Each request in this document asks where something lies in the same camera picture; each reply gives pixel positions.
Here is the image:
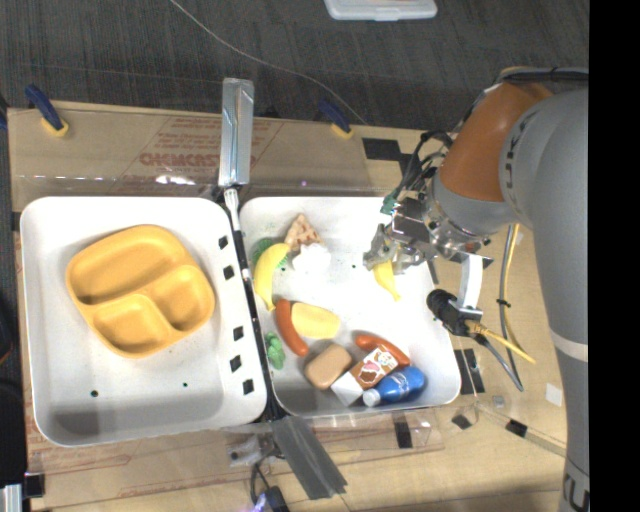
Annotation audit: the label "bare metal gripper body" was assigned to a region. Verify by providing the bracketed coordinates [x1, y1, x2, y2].
[389, 196, 495, 264]

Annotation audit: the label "yellow oval slice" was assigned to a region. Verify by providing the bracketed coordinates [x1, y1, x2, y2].
[290, 301, 343, 341]

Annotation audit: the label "green broccoli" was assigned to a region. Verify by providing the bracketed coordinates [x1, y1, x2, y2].
[249, 237, 277, 267]

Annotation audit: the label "small yellow banana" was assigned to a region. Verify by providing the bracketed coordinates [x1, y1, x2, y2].
[372, 256, 403, 303]

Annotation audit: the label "tan pizza slice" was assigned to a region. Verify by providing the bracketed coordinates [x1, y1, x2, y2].
[283, 213, 323, 253]

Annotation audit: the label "blue bottle white cap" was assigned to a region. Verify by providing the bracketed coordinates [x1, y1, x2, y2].
[361, 365, 427, 408]

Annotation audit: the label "brown cardboard board red print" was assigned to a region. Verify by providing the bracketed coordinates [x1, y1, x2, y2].
[7, 99, 569, 512]

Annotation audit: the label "large yellow banana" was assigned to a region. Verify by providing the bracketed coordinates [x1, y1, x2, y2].
[252, 242, 292, 313]

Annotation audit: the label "orange sausage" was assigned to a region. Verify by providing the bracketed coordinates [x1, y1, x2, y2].
[274, 298, 310, 358]
[354, 333, 412, 369]

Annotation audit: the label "black cylinder on white bracket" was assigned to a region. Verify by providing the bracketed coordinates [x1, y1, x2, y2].
[426, 252, 494, 337]

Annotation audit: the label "yellow divided plate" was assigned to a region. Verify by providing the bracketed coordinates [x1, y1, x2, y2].
[64, 223, 217, 360]

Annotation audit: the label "white plastic tray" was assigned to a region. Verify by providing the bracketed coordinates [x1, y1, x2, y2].
[238, 195, 463, 419]
[19, 195, 268, 448]

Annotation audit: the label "brown bread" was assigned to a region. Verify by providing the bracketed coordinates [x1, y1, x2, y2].
[303, 342, 354, 391]

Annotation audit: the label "brown and white carton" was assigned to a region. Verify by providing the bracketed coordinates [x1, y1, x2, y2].
[329, 346, 402, 408]

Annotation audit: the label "green grapes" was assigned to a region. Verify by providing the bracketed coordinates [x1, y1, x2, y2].
[264, 331, 287, 371]

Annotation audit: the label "white crumpled lump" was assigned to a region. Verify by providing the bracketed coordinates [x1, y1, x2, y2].
[291, 242, 333, 274]

